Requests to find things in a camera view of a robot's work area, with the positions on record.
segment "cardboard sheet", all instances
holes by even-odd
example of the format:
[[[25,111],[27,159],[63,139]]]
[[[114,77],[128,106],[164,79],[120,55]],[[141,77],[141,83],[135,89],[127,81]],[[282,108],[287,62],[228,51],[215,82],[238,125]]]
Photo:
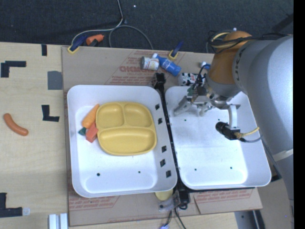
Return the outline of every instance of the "cardboard sheet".
[[[66,104],[67,91],[79,84],[108,85],[150,85],[155,71],[141,70],[143,56],[151,57],[157,52],[166,57],[169,52],[81,47],[75,54],[62,47],[62,74],[65,101],[65,128],[68,132]],[[213,54],[180,52],[175,63],[182,72],[198,73],[202,61],[211,63]],[[178,84],[177,77],[165,73],[165,89]],[[101,224],[119,221],[166,218],[168,212],[159,212],[159,200],[154,193],[140,195],[83,198],[71,183],[69,137],[66,135],[68,198],[70,226]],[[191,193],[187,210],[180,210],[181,216],[213,214],[241,210],[261,209],[262,204],[256,188],[208,191]]]

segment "wooden surface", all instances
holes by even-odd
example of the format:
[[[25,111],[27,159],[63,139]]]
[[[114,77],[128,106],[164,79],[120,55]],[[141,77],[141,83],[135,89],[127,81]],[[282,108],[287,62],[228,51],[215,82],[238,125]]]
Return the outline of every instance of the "wooden surface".
[[[30,215],[0,218],[0,228],[48,228],[49,214],[68,212],[63,91],[48,90],[47,72],[61,72],[61,46],[48,45],[41,55],[40,44],[0,43],[0,62],[26,61],[25,68],[11,67],[9,78],[0,78],[0,115],[10,113],[28,136],[12,132],[0,120],[0,192],[6,192],[7,208],[30,208]],[[59,122],[43,121],[41,105],[50,105],[50,116]],[[182,218],[185,226],[205,229],[236,229],[234,213]],[[159,228],[166,220],[76,227],[77,229]],[[172,219],[171,229],[182,228]]]

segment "white tray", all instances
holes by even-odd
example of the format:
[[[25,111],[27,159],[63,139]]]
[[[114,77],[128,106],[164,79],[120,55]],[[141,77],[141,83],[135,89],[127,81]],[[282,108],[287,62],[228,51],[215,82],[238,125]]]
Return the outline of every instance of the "white tray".
[[[214,108],[199,116],[199,110],[192,106],[188,112],[173,115],[173,110],[187,95],[188,88],[174,86],[165,93],[182,182],[196,190],[267,185],[271,172],[262,142],[230,141],[215,129],[217,122],[229,122],[227,110]],[[241,104],[237,110],[237,125],[241,132],[249,132],[257,127],[244,93],[239,93],[229,103]],[[257,139],[259,133],[245,138]]]
[[[112,156],[100,148],[98,140],[90,143],[78,133],[82,119],[94,105],[116,101],[137,102],[150,110],[157,133],[152,151]],[[72,184],[79,195],[92,198],[159,192],[176,185],[171,144],[156,90],[148,86],[77,85],[68,91],[67,102]]]

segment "blue bottle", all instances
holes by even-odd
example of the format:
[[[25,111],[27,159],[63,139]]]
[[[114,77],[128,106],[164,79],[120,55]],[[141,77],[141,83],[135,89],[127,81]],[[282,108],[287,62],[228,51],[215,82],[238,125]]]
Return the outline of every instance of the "blue bottle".
[[[153,58],[159,59],[160,66],[171,73],[173,76],[177,76],[181,70],[181,67],[168,60],[167,58],[160,57],[157,53],[154,53]]]

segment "white can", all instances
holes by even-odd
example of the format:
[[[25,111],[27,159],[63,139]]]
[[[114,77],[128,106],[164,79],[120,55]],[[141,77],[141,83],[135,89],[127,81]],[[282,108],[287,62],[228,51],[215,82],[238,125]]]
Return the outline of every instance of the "white can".
[[[142,57],[141,69],[157,71],[159,68],[159,59]]]

